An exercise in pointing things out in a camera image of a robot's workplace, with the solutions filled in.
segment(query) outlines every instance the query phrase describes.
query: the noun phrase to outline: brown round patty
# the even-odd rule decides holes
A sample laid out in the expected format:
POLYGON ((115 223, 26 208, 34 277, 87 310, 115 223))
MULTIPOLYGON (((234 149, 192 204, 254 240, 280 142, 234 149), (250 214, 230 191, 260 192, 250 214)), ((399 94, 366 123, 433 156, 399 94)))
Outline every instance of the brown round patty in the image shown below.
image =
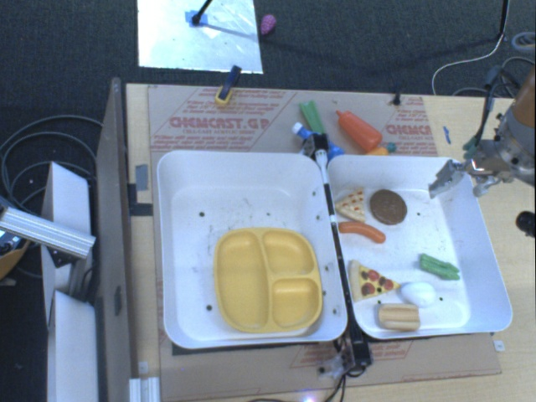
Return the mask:
POLYGON ((370 211, 382 224, 399 224, 407 215, 408 208, 400 195, 381 189, 370 198, 370 211))

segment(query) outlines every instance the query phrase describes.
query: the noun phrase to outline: black metal post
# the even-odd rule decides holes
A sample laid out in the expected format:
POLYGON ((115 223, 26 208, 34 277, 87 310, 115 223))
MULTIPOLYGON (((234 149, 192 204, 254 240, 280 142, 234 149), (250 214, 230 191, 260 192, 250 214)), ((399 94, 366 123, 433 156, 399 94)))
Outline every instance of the black metal post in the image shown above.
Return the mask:
POLYGON ((199 9, 199 12, 197 12, 195 15, 192 16, 192 24, 193 25, 199 25, 199 21, 201 20, 201 17, 203 16, 203 13, 207 8, 209 7, 210 3, 213 0, 207 0, 204 5, 199 9))
POLYGON ((501 14, 501 26, 499 27, 499 35, 501 37, 504 34, 504 28, 506 27, 506 17, 508 14, 508 4, 510 0, 502 0, 502 14, 501 14))

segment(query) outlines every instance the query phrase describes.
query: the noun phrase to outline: black floor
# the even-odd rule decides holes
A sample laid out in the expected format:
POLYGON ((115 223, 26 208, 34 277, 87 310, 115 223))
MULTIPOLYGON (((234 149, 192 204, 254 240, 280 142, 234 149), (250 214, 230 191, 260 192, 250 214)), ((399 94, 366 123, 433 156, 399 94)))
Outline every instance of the black floor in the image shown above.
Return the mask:
MULTIPOLYGON (((432 75, 452 61, 488 54, 497 42, 503 0, 254 0, 258 20, 278 19, 260 42, 265 73, 240 86, 431 94, 432 75)), ((536 0, 511 0, 506 38, 534 31, 536 0)), ((0 145, 18 128, 47 116, 100 120, 112 77, 123 82, 220 85, 221 74, 152 70, 137 65, 137 0, 0 0, 0 145)), ((440 72, 437 93, 484 85, 487 71, 520 54, 508 41, 489 59, 440 72)), ((528 65, 513 61, 520 81, 528 65)), ((55 129, 96 149, 98 129, 61 121, 55 129)), ((0 148, 0 155, 6 152, 0 148)), ((52 137, 26 141, 7 161, 13 177, 43 159, 90 164, 78 147, 52 137)), ((40 188, 46 169, 21 178, 21 200, 40 188)), ((7 195, 5 189, 0 194, 7 195)), ((39 197, 28 206, 40 210, 39 197)), ((40 272, 37 251, 21 262, 40 272)), ((0 286, 0 400, 46 395, 46 327, 40 281, 15 270, 16 286, 0 286)))

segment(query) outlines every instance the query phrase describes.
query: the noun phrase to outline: toy pizza slice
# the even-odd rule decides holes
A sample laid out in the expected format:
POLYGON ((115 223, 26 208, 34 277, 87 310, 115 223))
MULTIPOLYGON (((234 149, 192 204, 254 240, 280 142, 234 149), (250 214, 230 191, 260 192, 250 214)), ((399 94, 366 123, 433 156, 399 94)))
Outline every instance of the toy pizza slice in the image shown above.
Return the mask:
POLYGON ((383 276, 376 270, 361 265, 357 260, 350 261, 350 286, 354 302, 394 291, 400 284, 383 276))
POLYGON ((357 188, 351 194, 347 195, 335 203, 335 209, 344 217, 358 222, 365 221, 365 209, 363 205, 364 194, 363 188, 357 188))

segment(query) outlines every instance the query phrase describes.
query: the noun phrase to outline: table surface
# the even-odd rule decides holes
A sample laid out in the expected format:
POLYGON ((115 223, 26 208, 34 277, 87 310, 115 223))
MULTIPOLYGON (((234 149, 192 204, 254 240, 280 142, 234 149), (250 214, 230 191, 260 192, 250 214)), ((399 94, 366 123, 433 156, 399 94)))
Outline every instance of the table surface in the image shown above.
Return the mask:
MULTIPOLYGON (((467 97, 423 96, 425 110, 435 138, 438 154, 462 160, 462 145, 475 132, 482 114, 483 99, 467 97), (451 144, 448 144, 443 131, 447 126, 451 144)), ((493 114, 504 112, 510 100, 496 100, 493 114)), ((126 89, 126 108, 128 116, 147 115, 147 85, 128 85, 126 89)), ((133 132, 148 132, 148 119, 136 117, 128 119, 130 162, 137 161, 137 154, 148 150, 147 136, 133 137, 133 132)), ((484 138, 492 137, 492 121, 488 123, 484 138)), ((135 168, 130 164, 129 173, 133 176, 135 168)), ((508 329, 494 336, 501 341, 504 351, 499 353, 502 367, 500 375, 470 377, 461 379, 442 379, 403 384, 383 384, 349 387, 344 400, 367 401, 384 399, 389 401, 473 401, 484 400, 531 400, 536 394, 536 305, 535 305, 535 254, 534 239, 526 237, 515 226, 517 215, 524 210, 534 211, 534 189, 515 181, 500 184, 479 199, 482 214, 492 240, 493 249, 501 268, 502 277, 508 290, 513 308, 513 321, 508 329)), ((152 234, 151 221, 132 217, 132 238, 152 234)), ((137 293, 154 294, 154 264, 137 260, 153 252, 153 244, 136 245, 133 256, 133 286, 137 293)), ((157 327, 155 296, 136 296, 134 322, 138 358, 148 362, 149 374, 158 375, 157 327)), ((312 391, 273 395, 271 398, 285 401, 325 400, 329 392, 312 391)), ((243 402, 253 397, 226 399, 229 402, 243 402)))

